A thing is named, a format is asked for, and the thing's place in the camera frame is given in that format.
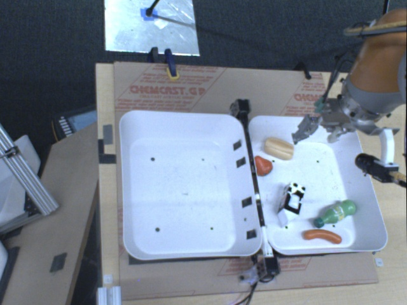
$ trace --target cardboard sheet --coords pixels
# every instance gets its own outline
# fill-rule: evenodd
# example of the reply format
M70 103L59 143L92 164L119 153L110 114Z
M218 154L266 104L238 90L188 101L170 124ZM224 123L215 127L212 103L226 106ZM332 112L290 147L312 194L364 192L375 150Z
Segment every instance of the cardboard sheet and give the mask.
M182 65L177 69L180 80L171 81L164 65L115 63L114 101L108 102L114 103L115 117L110 123L99 123L99 127L118 128L120 118L132 109L227 113L230 104L238 98L250 99L250 118L257 115L301 116L313 111L312 104L324 91L324 76L327 76L313 72L312 79L307 80L304 73L295 71ZM114 132L117 142L118 130ZM120 144L115 145L119 285L123 300L248 291L249 286L239 283L238 276L252 266L250 258L141 262L129 257L122 239ZM371 253L284 257L280 259L280 265L281 274L271 283L260 285L259 290L378 281Z

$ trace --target toy hot dog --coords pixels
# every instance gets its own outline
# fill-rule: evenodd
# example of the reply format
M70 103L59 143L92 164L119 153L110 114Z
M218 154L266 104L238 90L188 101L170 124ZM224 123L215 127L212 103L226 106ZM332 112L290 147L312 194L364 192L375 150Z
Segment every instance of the toy hot dog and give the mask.
M340 244L342 242L342 237L338 234L332 233L331 231L326 231L325 229L310 229L303 233L303 237L306 240L313 240L314 238L322 238L323 240L330 241L334 244Z

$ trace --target toy bread roll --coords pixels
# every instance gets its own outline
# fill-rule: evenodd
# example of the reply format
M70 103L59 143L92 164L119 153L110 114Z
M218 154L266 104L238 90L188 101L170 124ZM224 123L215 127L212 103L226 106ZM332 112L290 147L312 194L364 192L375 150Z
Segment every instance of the toy bread roll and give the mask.
M279 159L290 160L293 158L294 145L278 138L267 138L265 152Z

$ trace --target black clip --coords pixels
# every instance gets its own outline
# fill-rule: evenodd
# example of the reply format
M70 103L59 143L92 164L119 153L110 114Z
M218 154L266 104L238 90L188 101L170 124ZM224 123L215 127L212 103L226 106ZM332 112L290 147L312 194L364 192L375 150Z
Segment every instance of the black clip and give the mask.
M158 61L158 48L154 47L147 55L147 62L154 64Z
M10 158L19 153L20 153L20 149L17 146L13 146L4 152L4 154L0 156L0 159L4 158L4 157Z
M308 71L308 68L304 62L302 62L302 61L298 62L297 65L295 66L294 70L303 71L307 80L312 79L312 76L311 76L310 72Z

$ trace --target green bottle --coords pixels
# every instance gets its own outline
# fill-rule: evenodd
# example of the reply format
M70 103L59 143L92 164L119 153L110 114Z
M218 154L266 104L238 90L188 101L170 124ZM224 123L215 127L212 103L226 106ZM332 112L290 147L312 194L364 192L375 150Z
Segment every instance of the green bottle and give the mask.
M336 224L339 220L342 220L346 216L353 215L355 212L355 203L350 200L345 200L339 205L326 210L325 215L322 217L316 218L314 225L317 228L321 228L324 224Z

